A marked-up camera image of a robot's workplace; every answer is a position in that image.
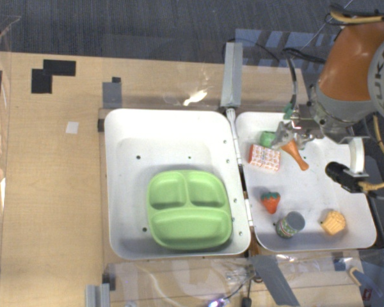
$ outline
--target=wire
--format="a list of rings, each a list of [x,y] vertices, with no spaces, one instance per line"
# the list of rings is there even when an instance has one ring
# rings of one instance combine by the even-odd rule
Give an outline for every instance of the wire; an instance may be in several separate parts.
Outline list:
[[[344,9],[346,9],[349,5],[351,5],[351,3],[353,3],[354,0],[350,0],[345,6],[344,6]],[[317,35],[320,34],[320,32],[324,29],[324,27],[327,25],[325,19],[324,19],[324,23],[323,25],[317,30],[317,32],[315,33],[315,35],[300,49],[300,50],[303,50],[305,47],[307,47],[311,41],[313,41]]]
[[[330,5],[331,12],[341,13],[344,16],[348,17],[372,17],[372,16],[384,16],[384,13],[380,13],[378,9],[375,9],[373,12],[358,12],[355,10],[348,10],[343,8],[338,3],[333,3]]]
[[[376,140],[376,138],[374,136],[372,136],[371,131],[369,130],[369,127],[368,127],[368,124],[367,124],[367,120],[365,119],[365,117],[363,118],[363,125],[364,125],[364,129],[365,129],[367,135],[370,137],[370,139],[373,140],[377,145],[379,145],[377,140]]]
[[[326,14],[326,16],[324,17],[324,23],[327,25],[342,26],[342,27],[358,25],[358,24],[345,24],[345,23],[339,23],[339,22],[332,22],[332,20],[333,20],[333,17],[330,15],[330,13]]]
[[[333,19],[342,22],[344,24],[367,24],[375,22],[384,22],[384,16],[370,16],[370,17],[347,17],[342,13],[331,11],[330,15]]]
[[[381,149],[381,151],[384,154],[384,143],[383,143],[383,140],[381,138],[380,126],[378,125],[378,117],[377,117],[377,115],[373,115],[372,119],[374,120],[374,131],[376,133],[377,143],[380,146],[380,149]]]
[[[268,48],[266,48],[265,46],[261,45],[261,44],[258,44],[257,42],[253,42],[253,41],[250,41],[250,40],[247,40],[245,38],[231,38],[229,40],[227,40],[227,42],[235,42],[235,41],[245,41],[245,42],[249,42],[249,43],[252,43],[254,45],[256,45],[257,47],[265,50],[274,60],[276,60],[278,63],[280,62],[280,59],[276,57],[276,55],[274,53],[272,53]],[[222,48],[222,56],[225,55],[225,47],[226,47],[226,44],[223,45],[223,48]]]
[[[376,133],[377,144],[380,146],[380,149],[384,154],[384,143],[383,143],[383,140],[382,140],[381,134],[380,134],[380,126],[378,124],[378,116],[376,114],[374,114],[372,116],[372,119],[374,120],[374,131]],[[363,181],[363,182],[359,182],[358,185],[362,188],[363,191],[375,191],[375,190],[384,188],[384,182],[379,183],[379,184],[372,184],[372,183],[368,183],[368,182]]]
[[[254,276],[250,276],[249,278],[245,279],[239,286],[236,290],[234,290],[230,295],[228,295],[227,297],[224,297],[222,299],[226,300],[226,299],[230,299],[231,297],[233,297],[234,295],[236,295],[242,288],[243,286],[245,285],[245,283],[247,281],[252,281]]]
[[[375,191],[384,188],[384,182],[379,184],[372,184],[368,182],[359,182],[358,185],[363,189],[363,191]]]
[[[252,288],[252,280],[249,281],[248,298],[250,297],[250,289]]]
[[[374,199],[377,199],[377,200],[384,200],[384,196],[378,196],[377,194],[374,194],[374,193],[369,193],[368,197],[374,198]]]
[[[295,48],[284,48],[283,51],[287,52],[288,54],[290,54],[295,58],[310,61],[311,63],[319,63],[319,64],[326,63],[326,60],[323,58],[312,56],[310,54],[305,54],[304,52],[301,52],[300,50],[297,50]]]
[[[299,93],[299,86],[297,83],[297,76],[296,76],[296,71],[294,70],[293,60],[290,58],[289,54],[286,53],[284,50],[283,50],[283,55],[286,57],[287,66],[289,67],[290,75],[292,77],[293,93],[292,93],[292,98],[290,99],[290,103],[293,109],[296,105],[297,95]]]

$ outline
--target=can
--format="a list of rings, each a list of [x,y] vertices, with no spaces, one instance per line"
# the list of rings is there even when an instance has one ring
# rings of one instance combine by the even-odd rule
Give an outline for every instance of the can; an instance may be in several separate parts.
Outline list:
[[[306,225],[304,217],[299,212],[289,212],[276,224],[276,233],[282,238],[288,239],[302,231]]]

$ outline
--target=green divided plate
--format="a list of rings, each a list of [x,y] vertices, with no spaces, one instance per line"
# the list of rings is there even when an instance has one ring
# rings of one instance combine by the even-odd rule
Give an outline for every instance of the green divided plate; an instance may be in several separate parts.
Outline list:
[[[205,171],[157,174],[148,185],[147,208],[151,234],[166,248],[213,248],[225,243],[232,233],[225,187]]]

